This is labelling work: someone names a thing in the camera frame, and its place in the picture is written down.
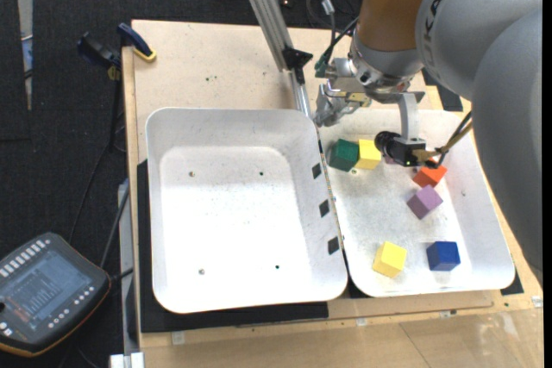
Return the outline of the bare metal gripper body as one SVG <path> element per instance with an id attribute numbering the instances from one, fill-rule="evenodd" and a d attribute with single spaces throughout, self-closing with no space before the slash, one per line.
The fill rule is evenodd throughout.
<path id="1" fill-rule="evenodd" d="M 326 91 L 331 97 L 360 102 L 365 97 L 377 103 L 391 104 L 409 90 L 412 73 L 402 75 L 381 71 L 363 59 L 335 58 L 325 72 Z"/>

